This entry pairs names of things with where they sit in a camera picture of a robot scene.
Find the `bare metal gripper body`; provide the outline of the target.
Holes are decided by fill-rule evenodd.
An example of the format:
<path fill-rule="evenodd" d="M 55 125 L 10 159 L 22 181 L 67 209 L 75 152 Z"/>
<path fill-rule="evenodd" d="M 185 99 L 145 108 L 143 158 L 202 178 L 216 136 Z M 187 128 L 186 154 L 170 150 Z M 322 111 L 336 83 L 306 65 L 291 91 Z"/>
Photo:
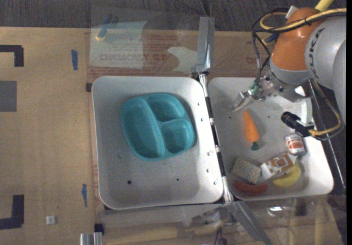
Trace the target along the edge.
<path fill-rule="evenodd" d="M 296 100 L 295 86 L 277 79 L 274 75 L 257 77 L 246 91 L 246 96 L 259 100 L 270 96 L 281 96 L 288 101 Z"/>

